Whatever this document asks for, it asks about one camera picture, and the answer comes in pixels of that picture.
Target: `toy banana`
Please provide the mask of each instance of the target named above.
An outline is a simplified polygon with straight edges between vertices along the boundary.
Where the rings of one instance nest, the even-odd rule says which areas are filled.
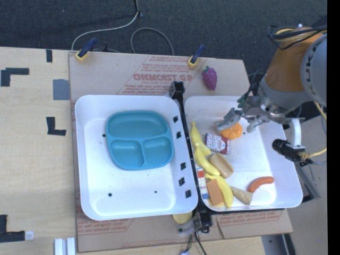
[[[199,148],[201,148],[201,150],[202,150],[202,152],[205,156],[211,154],[210,148],[207,147],[205,145],[205,143],[202,141],[201,134],[199,133],[199,131],[196,127],[195,121],[191,122],[190,138],[191,138],[191,141],[193,143],[193,146],[196,147],[196,148],[199,146]]]
[[[218,187],[221,190],[223,200],[227,208],[230,208],[234,201],[234,196],[232,189],[230,188],[229,184],[225,181],[224,178],[221,176],[209,175],[205,174],[205,177],[211,180],[217,180]]]
[[[220,175],[219,170],[217,170],[217,168],[207,160],[202,149],[199,146],[196,146],[196,150],[193,156],[194,156],[196,163],[200,167],[202,167],[206,173],[209,173],[210,175],[216,175],[216,176]]]

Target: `blue plate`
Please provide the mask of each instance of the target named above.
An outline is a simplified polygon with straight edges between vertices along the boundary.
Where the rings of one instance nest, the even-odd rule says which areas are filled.
[[[174,155],[171,130],[158,113],[133,110],[107,120],[106,137],[113,162],[125,170],[158,168]]]

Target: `orange wooden block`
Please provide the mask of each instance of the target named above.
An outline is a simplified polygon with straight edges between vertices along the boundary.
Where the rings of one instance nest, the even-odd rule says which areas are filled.
[[[207,182],[207,188],[210,196],[210,201],[213,206],[217,206],[219,204],[224,203],[221,190],[219,189],[217,184],[217,180]]]

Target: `cardboard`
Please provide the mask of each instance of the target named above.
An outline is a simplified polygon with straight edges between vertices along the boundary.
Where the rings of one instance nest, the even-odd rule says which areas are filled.
[[[172,216],[99,222],[82,212],[74,105],[84,95],[166,95],[173,81],[183,81],[184,100],[194,95],[240,96],[249,85],[243,62],[199,58],[197,66],[191,69],[187,66],[189,57],[89,53],[80,62],[74,54],[69,52],[78,252],[186,243],[188,236],[177,234],[177,223]],[[214,91],[202,81],[201,73],[206,66],[217,72]],[[209,233],[201,235],[202,241],[292,231],[285,210],[212,215],[212,219],[213,226]]]

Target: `toy orange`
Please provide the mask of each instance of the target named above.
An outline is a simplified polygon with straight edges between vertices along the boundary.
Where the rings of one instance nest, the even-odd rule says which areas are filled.
[[[240,125],[239,122],[237,122],[228,129],[222,130],[219,134],[225,138],[233,140],[240,137],[242,135],[242,131],[243,131],[242,126]]]

